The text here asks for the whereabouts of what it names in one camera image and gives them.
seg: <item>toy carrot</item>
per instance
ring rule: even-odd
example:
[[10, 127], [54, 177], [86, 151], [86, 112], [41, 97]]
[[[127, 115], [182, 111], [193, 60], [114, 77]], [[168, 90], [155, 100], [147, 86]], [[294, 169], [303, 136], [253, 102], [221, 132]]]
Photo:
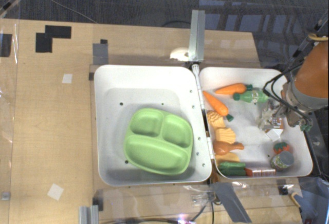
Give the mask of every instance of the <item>toy carrot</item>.
[[215, 91], [218, 95], [232, 95], [235, 93], [243, 94], [246, 90], [252, 90], [252, 85], [244, 85], [243, 83], [235, 83]]
[[229, 120], [229, 121], [233, 120], [233, 116], [228, 114], [228, 108], [226, 107], [226, 105], [224, 103], [222, 103], [219, 99], [215, 98], [214, 96], [207, 93], [206, 91], [203, 91], [203, 94], [204, 94], [205, 98], [207, 99], [208, 103], [211, 105], [212, 108], [214, 108], [214, 110], [218, 114], [220, 114], [222, 116], [226, 116], [227, 120]]

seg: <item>toy tomato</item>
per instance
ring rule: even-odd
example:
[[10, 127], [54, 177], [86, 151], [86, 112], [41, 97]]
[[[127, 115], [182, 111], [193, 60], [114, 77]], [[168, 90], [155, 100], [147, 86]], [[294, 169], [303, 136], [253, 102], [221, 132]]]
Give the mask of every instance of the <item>toy tomato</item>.
[[274, 145], [273, 150], [276, 154], [279, 154], [282, 151], [290, 151], [290, 145], [288, 145], [286, 142], [280, 142]]

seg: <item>metal bracket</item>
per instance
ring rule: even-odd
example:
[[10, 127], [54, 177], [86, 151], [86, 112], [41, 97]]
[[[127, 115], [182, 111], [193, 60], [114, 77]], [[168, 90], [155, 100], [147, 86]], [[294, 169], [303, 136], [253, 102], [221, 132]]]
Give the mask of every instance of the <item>metal bracket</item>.
[[204, 59], [206, 15], [203, 10], [192, 10], [189, 45], [189, 62], [201, 62]]
[[79, 207], [79, 224], [99, 224], [98, 205]]

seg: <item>toy food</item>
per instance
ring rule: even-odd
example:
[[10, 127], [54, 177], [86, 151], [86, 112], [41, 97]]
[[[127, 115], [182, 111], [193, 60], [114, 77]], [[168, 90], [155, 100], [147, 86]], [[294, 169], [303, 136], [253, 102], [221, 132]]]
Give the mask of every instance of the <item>toy food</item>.
[[216, 113], [215, 111], [207, 112], [208, 123], [216, 130], [217, 128], [225, 128], [223, 116]]
[[280, 142], [274, 145], [273, 150], [276, 154], [279, 154], [283, 151], [290, 151], [290, 145], [288, 145], [286, 142]]
[[252, 85], [244, 85], [243, 83], [235, 83], [215, 91], [218, 95], [233, 95], [234, 93], [243, 94], [246, 90], [252, 90]]
[[282, 151], [271, 159], [271, 167], [277, 171], [283, 171], [294, 163], [293, 155], [288, 151]]
[[250, 177], [268, 177], [275, 176], [276, 170], [268, 167], [248, 167], [245, 168], [247, 176]]
[[207, 93], [206, 91], [203, 91], [203, 94], [204, 94], [205, 98], [207, 99], [208, 103], [211, 105], [212, 108], [214, 108], [214, 110], [218, 114], [220, 114], [222, 116], [227, 116], [226, 118], [229, 121], [233, 120], [233, 117], [228, 114], [228, 108], [224, 103], [222, 103], [219, 99], [217, 99], [213, 95]]
[[231, 128], [218, 128], [215, 130], [216, 141], [235, 143], [235, 132]]
[[214, 147], [214, 152], [217, 155], [224, 155], [230, 152], [231, 150], [235, 150], [235, 149], [243, 150], [245, 148], [241, 143], [230, 144], [222, 141], [215, 141], [213, 147]]
[[248, 90], [243, 94], [233, 94], [235, 101], [244, 101], [247, 103], [265, 103], [268, 100], [268, 96], [259, 89]]
[[215, 155], [216, 163], [217, 165], [220, 165], [221, 163], [228, 161], [228, 162], [240, 162], [239, 157], [235, 153], [228, 152], [227, 154], [220, 156]]
[[219, 170], [226, 176], [245, 176], [245, 163], [239, 162], [223, 162], [219, 166]]

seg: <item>black cable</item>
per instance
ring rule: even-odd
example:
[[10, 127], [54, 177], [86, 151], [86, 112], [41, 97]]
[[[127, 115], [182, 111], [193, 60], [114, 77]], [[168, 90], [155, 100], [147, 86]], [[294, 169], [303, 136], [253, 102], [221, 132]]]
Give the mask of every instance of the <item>black cable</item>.
[[[273, 98], [274, 100], [278, 101], [279, 103], [285, 105], [285, 106], [288, 107], [289, 109], [291, 109], [291, 110], [295, 111], [296, 113], [298, 113], [301, 117], [303, 117], [303, 118], [305, 119], [305, 121], [306, 121], [307, 124], [311, 125], [311, 124], [312, 124], [312, 121], [311, 121], [311, 119], [310, 119], [307, 115], [303, 114], [301, 111], [299, 111], [298, 109], [294, 108], [292, 105], [290, 105], [289, 103], [287, 103], [286, 101], [284, 101], [284, 100], [283, 100], [282, 98], [280, 98], [280, 97], [275, 93], [275, 91], [274, 91], [274, 84], [275, 84], [275, 82], [276, 82], [279, 78], [281, 78], [281, 77], [284, 76], [285, 74], [287, 74], [287, 73], [289, 73], [289, 72], [291, 72], [291, 71], [294, 71], [295, 69], [299, 68], [302, 64], [303, 64], [303, 62], [300, 63], [300, 64], [298, 64], [298, 65], [296, 65], [294, 68], [291, 68], [291, 69], [289, 69], [289, 70], [286, 70], [286, 71], [280, 73], [279, 75], [275, 76], [274, 78], [272, 78], [271, 80], [269, 80], [268, 82], [266, 82], [265, 85], [264, 85], [264, 87], [263, 87], [263, 92], [264, 92], [267, 96]], [[272, 92], [272, 94], [270, 94], [269, 91], [266, 90], [266, 86], [267, 86], [269, 83], [272, 83], [272, 85], [271, 85], [271, 92]]]
[[176, 220], [165, 219], [165, 218], [148, 218], [148, 219], [129, 218], [129, 219], [125, 219], [125, 220], [119, 220], [118, 222], [110, 221], [110, 222], [106, 222], [104, 224], [139, 224], [139, 223], [148, 222], [148, 221], [156, 221], [156, 222], [165, 222], [165, 223], [169, 223], [169, 224], [177, 224]]
[[191, 221], [195, 221], [197, 219], [198, 216], [200, 216], [202, 214], [202, 212], [205, 210], [207, 204], [205, 204], [202, 209], [199, 211], [199, 213], [197, 213], [192, 219]]
[[211, 203], [211, 212], [212, 212], [212, 224], [214, 224], [215, 221], [215, 211], [214, 211], [214, 204], [212, 202]]
[[191, 22], [188, 22], [188, 21], [167, 21], [164, 24], [162, 24], [161, 27], [164, 27], [164, 26], [172, 24], [172, 23], [184, 23], [184, 24], [188, 24], [188, 25], [191, 24]]

